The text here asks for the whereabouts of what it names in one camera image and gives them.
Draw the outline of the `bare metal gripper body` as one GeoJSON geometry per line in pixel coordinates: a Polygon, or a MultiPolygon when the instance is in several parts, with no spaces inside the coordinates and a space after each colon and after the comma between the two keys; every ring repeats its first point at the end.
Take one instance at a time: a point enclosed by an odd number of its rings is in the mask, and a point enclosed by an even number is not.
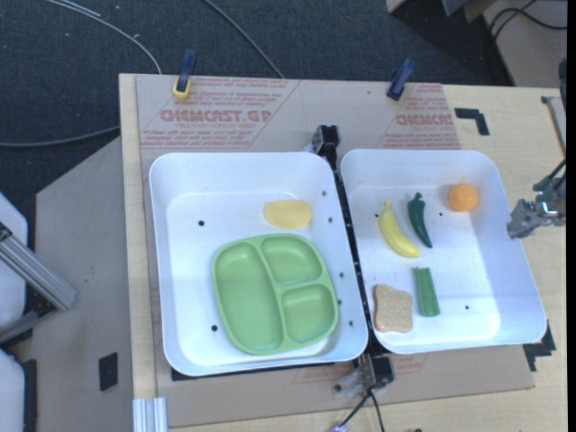
{"type": "Polygon", "coordinates": [[[566,223],[565,215],[558,208],[550,208],[547,202],[537,202],[535,212],[542,226],[561,227],[566,223]]]}

